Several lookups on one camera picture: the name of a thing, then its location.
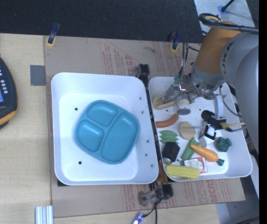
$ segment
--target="round beige object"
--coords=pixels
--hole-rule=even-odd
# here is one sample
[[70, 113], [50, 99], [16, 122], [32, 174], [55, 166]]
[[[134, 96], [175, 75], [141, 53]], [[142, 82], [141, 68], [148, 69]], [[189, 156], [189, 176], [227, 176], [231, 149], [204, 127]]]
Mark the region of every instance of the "round beige object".
[[189, 122], [181, 122], [179, 125], [180, 135], [186, 139], [191, 140], [195, 136], [195, 128]]

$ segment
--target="toy carrot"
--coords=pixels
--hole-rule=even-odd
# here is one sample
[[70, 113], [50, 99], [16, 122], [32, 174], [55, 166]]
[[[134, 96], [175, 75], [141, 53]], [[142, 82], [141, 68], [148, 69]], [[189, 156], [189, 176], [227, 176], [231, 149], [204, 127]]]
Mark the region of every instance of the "toy carrot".
[[218, 158], [218, 154], [210, 149], [207, 149], [205, 147], [197, 146], [190, 144], [190, 147], [195, 150], [195, 152], [202, 157], [204, 157], [207, 161], [210, 162], [217, 162], [218, 165], [222, 166], [224, 163], [224, 160]]

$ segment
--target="toy sausage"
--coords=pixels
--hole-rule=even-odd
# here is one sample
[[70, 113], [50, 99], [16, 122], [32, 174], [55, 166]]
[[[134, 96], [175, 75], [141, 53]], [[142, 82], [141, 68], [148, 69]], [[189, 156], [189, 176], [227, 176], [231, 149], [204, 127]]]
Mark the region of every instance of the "toy sausage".
[[179, 115], [173, 114], [172, 117], [169, 118], [168, 120], [157, 121], [157, 122], [155, 122], [155, 124], [156, 124], [157, 128], [164, 128], [164, 127], [168, 127], [168, 126], [174, 124], [178, 119], [179, 119]]

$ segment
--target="blue plate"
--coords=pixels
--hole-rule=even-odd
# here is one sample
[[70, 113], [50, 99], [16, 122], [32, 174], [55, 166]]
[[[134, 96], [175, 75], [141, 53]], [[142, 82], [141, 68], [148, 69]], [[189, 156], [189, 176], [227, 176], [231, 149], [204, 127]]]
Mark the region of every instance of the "blue plate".
[[80, 117], [75, 139], [92, 156], [110, 164], [123, 162], [140, 132], [135, 116], [105, 100], [89, 104]]

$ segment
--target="wooden table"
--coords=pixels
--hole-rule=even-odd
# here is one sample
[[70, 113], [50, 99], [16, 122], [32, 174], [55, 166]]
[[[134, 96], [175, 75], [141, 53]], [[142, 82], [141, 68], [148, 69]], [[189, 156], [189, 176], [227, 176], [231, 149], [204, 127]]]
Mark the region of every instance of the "wooden table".
[[[30, 65], [44, 65], [42, 35], [0, 34], [0, 56], [12, 72], [19, 110], [0, 130], [0, 224], [34, 224], [35, 207], [52, 204], [45, 86], [31, 86]], [[136, 211], [54, 218], [55, 224], [127, 224]], [[154, 224], [155, 212], [143, 224]], [[216, 206], [158, 210], [158, 223], [218, 224]]]

